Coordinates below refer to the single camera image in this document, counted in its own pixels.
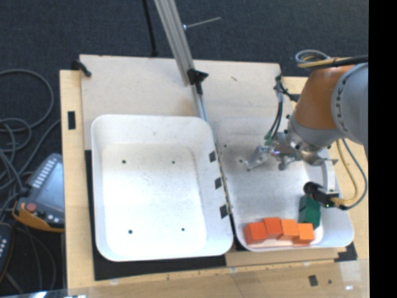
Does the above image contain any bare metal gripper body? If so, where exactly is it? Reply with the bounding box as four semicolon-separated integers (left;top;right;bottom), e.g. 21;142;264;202
269;132;331;167

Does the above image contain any white plastic tray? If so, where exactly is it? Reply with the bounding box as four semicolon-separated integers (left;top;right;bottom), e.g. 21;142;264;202
91;114;234;263
213;116;355;253

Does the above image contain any green cube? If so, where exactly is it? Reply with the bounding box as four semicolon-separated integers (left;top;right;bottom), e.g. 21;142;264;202
298;195;321;230

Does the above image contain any orange cube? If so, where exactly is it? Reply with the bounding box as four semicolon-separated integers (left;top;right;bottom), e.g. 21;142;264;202
280;219;300;241
243;221;269;245
263;217;283;239
292;222;316;245

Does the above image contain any pale wooden board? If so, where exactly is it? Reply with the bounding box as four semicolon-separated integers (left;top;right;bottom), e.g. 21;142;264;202
79;53;348;267

